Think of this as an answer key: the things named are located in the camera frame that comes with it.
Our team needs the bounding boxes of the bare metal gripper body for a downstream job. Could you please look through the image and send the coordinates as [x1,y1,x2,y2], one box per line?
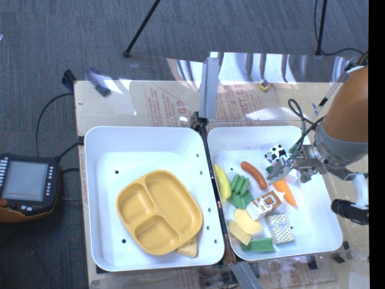
[292,144,332,184]

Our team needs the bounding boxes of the black and white cow carton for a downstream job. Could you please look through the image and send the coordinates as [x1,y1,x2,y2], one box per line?
[264,144,289,166]

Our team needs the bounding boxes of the orange-brown sausage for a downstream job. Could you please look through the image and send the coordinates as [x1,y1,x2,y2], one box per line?
[240,161,269,191]

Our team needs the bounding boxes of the orange carrot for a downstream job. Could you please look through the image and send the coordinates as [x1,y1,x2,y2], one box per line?
[272,178,298,208]

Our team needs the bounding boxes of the brown and white carton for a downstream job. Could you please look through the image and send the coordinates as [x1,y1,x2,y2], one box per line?
[245,190,285,222]

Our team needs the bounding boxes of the green pea pods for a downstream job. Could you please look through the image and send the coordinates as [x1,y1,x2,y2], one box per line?
[229,173,251,197]

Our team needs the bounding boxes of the green lettuce leaf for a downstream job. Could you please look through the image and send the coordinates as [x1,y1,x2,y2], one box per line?
[227,190,254,210]

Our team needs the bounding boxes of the yellow banana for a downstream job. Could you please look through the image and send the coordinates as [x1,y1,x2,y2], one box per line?
[213,163,232,204]

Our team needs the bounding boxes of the white plastic tray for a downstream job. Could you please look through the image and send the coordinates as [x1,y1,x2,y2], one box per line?
[84,125,226,273]
[206,125,344,262]

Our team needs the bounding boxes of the yellow cheese slice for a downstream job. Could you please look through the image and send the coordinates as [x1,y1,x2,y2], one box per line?
[227,220,253,246]

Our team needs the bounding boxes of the green celery stick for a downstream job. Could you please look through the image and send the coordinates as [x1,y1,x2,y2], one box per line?
[240,237,276,253]

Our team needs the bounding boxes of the yellow cheese wedge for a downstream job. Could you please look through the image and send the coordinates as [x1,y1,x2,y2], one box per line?
[175,235,199,259]

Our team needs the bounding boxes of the yellow divided plate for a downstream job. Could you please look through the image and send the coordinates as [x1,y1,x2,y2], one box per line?
[115,169,205,256]

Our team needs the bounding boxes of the brown cardboard board red print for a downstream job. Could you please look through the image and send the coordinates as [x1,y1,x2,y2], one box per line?
[73,79,369,289]

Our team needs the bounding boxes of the black cylinder on white bracket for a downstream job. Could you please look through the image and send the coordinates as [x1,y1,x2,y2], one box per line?
[330,173,369,226]

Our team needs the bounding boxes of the black block with thin wires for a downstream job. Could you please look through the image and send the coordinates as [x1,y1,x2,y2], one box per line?
[189,112,209,132]

